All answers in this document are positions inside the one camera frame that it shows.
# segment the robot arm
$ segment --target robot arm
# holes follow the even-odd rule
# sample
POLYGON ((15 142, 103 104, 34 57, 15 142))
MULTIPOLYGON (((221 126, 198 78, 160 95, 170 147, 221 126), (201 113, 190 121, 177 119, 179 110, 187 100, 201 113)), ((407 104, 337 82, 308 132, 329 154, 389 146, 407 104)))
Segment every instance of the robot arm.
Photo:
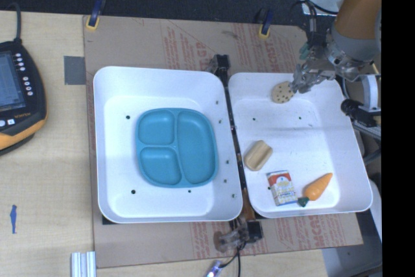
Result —
MULTIPOLYGON (((382 0, 342 0, 338 14, 327 31, 323 45, 308 45, 300 51, 302 65, 297 64, 289 84, 296 93, 306 93, 315 84, 340 77, 350 82, 362 81, 364 104, 342 106, 346 113, 354 108, 380 114, 377 109, 377 83, 360 70, 374 62, 381 53, 382 0)), ((363 121, 374 126, 373 121, 363 121)))

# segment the cardboard sheet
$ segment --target cardboard sheet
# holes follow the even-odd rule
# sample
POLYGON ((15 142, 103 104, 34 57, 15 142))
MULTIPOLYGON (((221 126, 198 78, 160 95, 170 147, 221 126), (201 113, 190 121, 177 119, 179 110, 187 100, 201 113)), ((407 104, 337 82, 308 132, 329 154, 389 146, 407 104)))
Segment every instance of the cardboard sheet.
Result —
MULTIPOLYGON (((203 71, 215 54, 228 54, 230 75, 238 72, 292 73, 305 34, 297 27, 271 26, 257 37, 259 25, 101 16, 98 29, 84 28, 88 100, 93 229, 98 268, 229 257, 216 250, 213 235, 229 223, 112 224, 97 202, 93 76, 105 66, 203 71)), ((264 238, 242 255, 362 244, 356 215, 343 213, 263 219, 264 238)))

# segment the green object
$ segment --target green object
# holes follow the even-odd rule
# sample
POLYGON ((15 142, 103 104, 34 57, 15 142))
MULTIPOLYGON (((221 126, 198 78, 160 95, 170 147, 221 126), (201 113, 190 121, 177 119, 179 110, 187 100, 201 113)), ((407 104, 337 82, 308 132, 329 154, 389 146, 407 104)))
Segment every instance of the green object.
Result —
POLYGON ((309 55, 309 44, 306 42, 300 49, 300 59, 305 60, 309 55))
POLYGON ((310 199, 309 199, 308 197, 300 197, 300 198, 298 199, 298 204, 299 204, 301 207, 305 207, 309 201, 310 201, 310 199))

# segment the gray tape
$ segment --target gray tape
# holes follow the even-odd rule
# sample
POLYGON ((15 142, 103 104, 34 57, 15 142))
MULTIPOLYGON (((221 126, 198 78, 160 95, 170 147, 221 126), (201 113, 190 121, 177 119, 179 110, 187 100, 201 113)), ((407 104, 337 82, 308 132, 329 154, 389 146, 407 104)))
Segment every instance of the gray tape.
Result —
POLYGON ((85 84, 85 58, 83 56, 64 56, 65 84, 85 84))

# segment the wooden surface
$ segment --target wooden surface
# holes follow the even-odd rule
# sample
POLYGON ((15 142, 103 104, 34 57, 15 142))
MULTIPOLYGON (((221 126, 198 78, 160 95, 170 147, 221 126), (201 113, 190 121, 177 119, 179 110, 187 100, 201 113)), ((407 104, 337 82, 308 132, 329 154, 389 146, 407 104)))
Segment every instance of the wooden surface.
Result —
MULTIPOLYGON (((16 13, 0 12, 0 22, 0 42, 12 40, 16 13)), ((24 12, 21 38, 42 74, 49 118, 30 142, 0 157, 0 276, 66 277, 71 253, 94 249, 86 89, 64 82, 64 56, 84 56, 82 16, 24 12)), ((203 276, 211 264, 99 269, 97 276, 203 276)), ((321 250, 245 256, 241 265, 241 276, 327 276, 321 250)), ((236 260, 220 274, 236 275, 236 260)))

